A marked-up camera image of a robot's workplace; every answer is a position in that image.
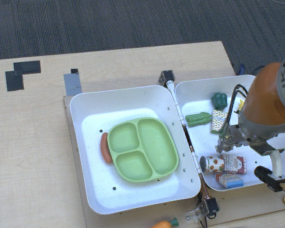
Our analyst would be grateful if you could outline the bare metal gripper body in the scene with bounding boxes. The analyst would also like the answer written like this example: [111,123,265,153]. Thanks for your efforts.
[225,121,259,152]

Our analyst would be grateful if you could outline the white can with orange print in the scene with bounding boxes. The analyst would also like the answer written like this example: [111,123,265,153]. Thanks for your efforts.
[198,152,226,175]

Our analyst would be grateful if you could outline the white plastic tray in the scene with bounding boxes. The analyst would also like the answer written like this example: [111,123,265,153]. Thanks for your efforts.
[174,66,285,197]
[67,78,204,219]

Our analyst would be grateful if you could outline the white carton with coloured print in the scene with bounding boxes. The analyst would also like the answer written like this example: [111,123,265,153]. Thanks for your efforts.
[207,107,231,136]

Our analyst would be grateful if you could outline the red and white packet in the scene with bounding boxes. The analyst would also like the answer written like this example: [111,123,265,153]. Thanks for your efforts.
[220,151,249,178]

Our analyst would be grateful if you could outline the green pea pods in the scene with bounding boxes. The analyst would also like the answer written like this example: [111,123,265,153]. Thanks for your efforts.
[184,110,214,129]

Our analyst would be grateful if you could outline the orange and blue box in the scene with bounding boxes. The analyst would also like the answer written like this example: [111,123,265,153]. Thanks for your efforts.
[214,170,246,191]

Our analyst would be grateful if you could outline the green bell pepper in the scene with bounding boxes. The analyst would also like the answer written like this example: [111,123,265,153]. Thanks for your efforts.
[209,91,229,112]

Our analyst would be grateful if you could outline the thin black and white rod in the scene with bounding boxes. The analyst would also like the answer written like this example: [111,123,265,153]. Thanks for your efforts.
[165,76,212,203]

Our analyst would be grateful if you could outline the green divided plate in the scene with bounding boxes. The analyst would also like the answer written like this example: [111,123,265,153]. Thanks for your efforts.
[104,113,182,187]

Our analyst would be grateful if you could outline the red sausage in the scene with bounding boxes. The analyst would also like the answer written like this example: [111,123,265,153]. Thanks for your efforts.
[98,131,114,166]

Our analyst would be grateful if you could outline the black cylinder on white bracket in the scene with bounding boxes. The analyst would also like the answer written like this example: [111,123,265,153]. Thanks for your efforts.
[251,149,285,196]

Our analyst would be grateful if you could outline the black block with thin wires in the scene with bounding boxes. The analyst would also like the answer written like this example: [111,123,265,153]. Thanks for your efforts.
[157,68,176,86]
[201,196,221,217]

